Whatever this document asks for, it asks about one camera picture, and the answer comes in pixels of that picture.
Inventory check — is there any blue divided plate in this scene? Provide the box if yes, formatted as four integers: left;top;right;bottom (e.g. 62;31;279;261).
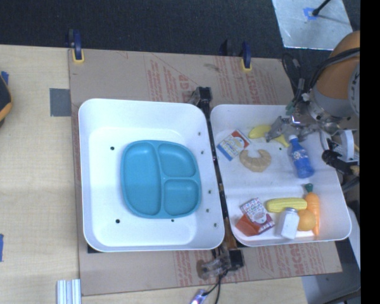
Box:
120;139;201;220

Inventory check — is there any orange fruit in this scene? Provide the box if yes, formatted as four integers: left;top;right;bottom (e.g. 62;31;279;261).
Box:
296;208;317;232

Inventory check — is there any black cylinder on white bracket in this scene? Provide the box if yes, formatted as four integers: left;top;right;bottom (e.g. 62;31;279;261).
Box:
319;128;360;176

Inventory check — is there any brown cardboard board, red print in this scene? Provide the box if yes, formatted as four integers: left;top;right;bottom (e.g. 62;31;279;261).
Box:
67;47;343;297

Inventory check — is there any black block with thin wires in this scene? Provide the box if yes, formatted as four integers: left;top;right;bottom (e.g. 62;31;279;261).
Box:
197;248;245;279
188;86;213;106

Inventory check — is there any white shaker with grey lid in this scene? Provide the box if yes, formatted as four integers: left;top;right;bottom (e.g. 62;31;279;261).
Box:
274;206;300;241

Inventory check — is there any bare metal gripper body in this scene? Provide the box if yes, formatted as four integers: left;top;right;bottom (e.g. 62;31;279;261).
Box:
287;103;340;139

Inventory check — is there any yellow banana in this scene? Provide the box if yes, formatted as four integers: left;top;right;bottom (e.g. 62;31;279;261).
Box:
247;123;291;149

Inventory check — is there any white plastic tray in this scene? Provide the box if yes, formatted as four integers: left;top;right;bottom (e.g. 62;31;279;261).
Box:
78;98;226;253
209;103;353;248

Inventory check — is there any blue bottle with white cap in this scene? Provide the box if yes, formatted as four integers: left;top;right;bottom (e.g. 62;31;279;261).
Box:
286;134;315;180

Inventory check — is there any white, blue and red carton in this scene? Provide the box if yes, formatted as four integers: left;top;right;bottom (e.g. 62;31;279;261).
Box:
215;129;252;162

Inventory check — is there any orange carrot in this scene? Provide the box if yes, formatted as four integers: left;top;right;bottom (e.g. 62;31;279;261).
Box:
303;182;322;237

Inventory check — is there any orange block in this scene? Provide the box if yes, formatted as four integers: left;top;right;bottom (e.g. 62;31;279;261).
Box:
234;213;260;238

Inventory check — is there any yellow corn cob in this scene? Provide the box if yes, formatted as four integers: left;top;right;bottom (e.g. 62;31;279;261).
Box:
265;197;308;214

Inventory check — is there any beige croissant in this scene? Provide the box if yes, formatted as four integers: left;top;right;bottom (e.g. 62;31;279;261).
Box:
238;148;272;174

